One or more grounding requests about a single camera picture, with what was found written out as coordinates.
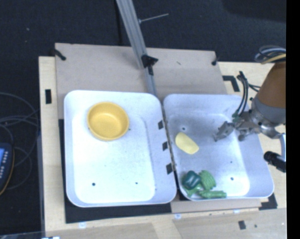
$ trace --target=yellow bowl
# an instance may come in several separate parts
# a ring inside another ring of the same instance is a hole
[[[88,111],[87,123],[91,133],[104,141],[118,139],[129,129],[129,117],[125,110],[111,102],[93,105]]]

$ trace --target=yellow object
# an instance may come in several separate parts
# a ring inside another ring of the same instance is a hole
[[[183,132],[179,132],[176,135],[175,144],[178,148],[180,148],[187,154],[194,154],[200,149],[200,147]]]
[[[105,141],[118,139],[129,129],[129,117],[125,110],[111,102],[93,105],[88,111],[87,123],[91,133]]]

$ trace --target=black bracket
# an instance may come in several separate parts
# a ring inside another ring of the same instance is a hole
[[[153,74],[153,68],[152,68],[152,66],[154,66],[154,64],[156,62],[158,62],[158,59],[150,57],[148,55],[142,55],[141,60],[142,60],[142,63],[143,63],[143,67],[144,68],[146,68],[146,67],[148,68],[149,74],[150,75],[154,75]]]

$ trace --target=metal bar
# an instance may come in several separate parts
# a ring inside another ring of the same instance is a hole
[[[121,13],[122,21],[125,26],[125,30],[130,40],[130,44],[133,48],[134,54],[137,58],[139,68],[142,68],[145,73],[146,84],[148,92],[157,96],[154,77],[149,73],[149,70],[144,69],[142,63],[142,56],[147,55],[143,35],[140,29],[140,24],[137,19],[133,1],[132,0],[116,0],[118,8]]]

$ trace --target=wooden table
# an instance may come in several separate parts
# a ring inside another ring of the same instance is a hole
[[[109,47],[98,47],[100,50]],[[131,48],[125,47],[130,54]],[[164,49],[148,49],[149,55],[165,54]],[[178,50],[168,50],[173,56]],[[197,55],[197,51],[182,51]],[[113,218],[89,222],[67,224],[65,221],[64,191],[60,142],[58,129],[58,91],[55,57],[39,57],[41,133],[44,180],[44,214],[46,236],[61,238],[283,238],[287,236],[286,174],[269,166],[274,183],[276,209],[259,210],[252,208],[225,208],[225,210],[205,210],[200,212],[172,213],[164,215]],[[261,85],[272,65],[256,63],[219,62],[221,75],[234,76],[243,71],[249,82]],[[228,94],[235,92],[230,81],[224,82]],[[51,100],[46,99],[47,91]],[[284,132],[282,125],[277,128]],[[280,153],[280,143],[264,135],[259,135],[264,152]],[[259,200],[264,206],[269,199]]]

